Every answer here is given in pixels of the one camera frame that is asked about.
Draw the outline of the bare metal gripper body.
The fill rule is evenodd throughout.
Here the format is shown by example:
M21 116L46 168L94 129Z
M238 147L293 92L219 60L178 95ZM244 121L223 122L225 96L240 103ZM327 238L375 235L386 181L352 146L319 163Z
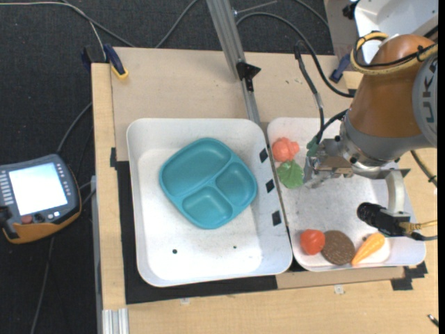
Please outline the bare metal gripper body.
M317 149L314 173L322 179L382 179L389 173L384 167L399 157L399 138L329 138Z

